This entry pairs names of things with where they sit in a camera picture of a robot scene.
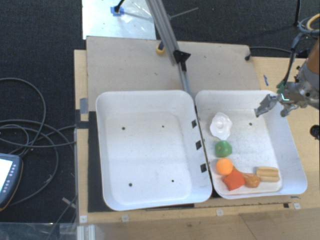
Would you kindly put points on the pale flat board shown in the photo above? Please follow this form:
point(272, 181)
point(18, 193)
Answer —
point(130, 66)

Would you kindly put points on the tan hot dog bun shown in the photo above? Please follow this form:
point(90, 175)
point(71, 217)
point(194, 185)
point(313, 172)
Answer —
point(268, 174)

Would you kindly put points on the white fried egg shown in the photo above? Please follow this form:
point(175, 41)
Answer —
point(220, 126)

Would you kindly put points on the green bell pepper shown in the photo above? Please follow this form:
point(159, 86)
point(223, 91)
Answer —
point(223, 149)

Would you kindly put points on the red-orange wedge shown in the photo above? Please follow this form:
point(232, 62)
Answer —
point(234, 181)

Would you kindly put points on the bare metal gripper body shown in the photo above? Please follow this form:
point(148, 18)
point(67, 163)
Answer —
point(297, 95)

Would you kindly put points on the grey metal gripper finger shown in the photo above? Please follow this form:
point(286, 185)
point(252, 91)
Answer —
point(265, 105)
point(287, 109)

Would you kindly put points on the white plastic tray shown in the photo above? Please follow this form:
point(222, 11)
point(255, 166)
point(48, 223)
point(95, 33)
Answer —
point(147, 154)
point(255, 144)

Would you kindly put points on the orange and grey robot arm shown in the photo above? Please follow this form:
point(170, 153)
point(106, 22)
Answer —
point(314, 65)

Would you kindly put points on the orange ball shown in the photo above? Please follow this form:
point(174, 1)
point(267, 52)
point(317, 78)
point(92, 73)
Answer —
point(224, 166)

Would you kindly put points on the thin black rod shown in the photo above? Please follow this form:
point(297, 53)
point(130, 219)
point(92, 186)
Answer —
point(203, 144)

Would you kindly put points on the brown croissant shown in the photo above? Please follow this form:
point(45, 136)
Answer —
point(252, 180)

